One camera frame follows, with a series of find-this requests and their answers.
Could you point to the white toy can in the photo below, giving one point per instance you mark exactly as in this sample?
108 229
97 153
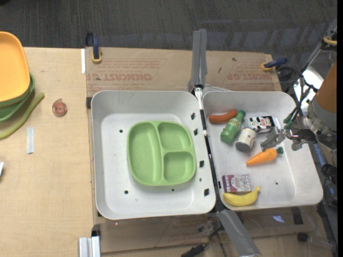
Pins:
246 140

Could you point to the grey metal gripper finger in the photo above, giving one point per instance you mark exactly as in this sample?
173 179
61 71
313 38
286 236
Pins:
297 145
270 139

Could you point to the green toy bottle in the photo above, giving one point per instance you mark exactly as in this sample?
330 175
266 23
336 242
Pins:
231 128

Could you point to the yellow banana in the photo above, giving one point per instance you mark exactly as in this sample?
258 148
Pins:
241 199

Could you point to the orange-brown toy sausage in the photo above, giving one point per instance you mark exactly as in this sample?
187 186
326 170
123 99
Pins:
222 116

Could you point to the black cylinder on white bracket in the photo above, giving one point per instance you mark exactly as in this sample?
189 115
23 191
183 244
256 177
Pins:
329 172

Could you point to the thin black and white rod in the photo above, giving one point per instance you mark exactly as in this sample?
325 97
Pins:
204 127

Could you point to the brown cardboard board red print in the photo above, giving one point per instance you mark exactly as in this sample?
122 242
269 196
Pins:
150 74

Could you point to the orange plate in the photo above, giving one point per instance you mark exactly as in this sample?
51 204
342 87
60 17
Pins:
12 66

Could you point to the green divided plate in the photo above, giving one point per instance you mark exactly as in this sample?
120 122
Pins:
144 154

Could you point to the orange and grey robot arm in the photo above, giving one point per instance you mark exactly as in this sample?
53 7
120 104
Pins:
327 95

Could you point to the long green toy stalk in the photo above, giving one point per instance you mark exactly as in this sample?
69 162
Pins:
25 114

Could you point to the pink round toy slice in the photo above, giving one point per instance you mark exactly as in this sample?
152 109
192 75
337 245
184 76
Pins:
59 107

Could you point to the orange toy carrot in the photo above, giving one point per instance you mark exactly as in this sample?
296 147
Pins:
262 157

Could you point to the white plastic tray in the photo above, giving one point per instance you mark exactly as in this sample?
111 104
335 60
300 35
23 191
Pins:
112 170
292 181

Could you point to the purple and white toy carton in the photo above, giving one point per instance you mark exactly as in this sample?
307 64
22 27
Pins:
237 183

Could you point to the black and white cow carton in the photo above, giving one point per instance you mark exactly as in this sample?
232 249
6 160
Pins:
261 122

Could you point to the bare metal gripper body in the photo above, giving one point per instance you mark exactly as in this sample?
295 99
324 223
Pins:
305 131

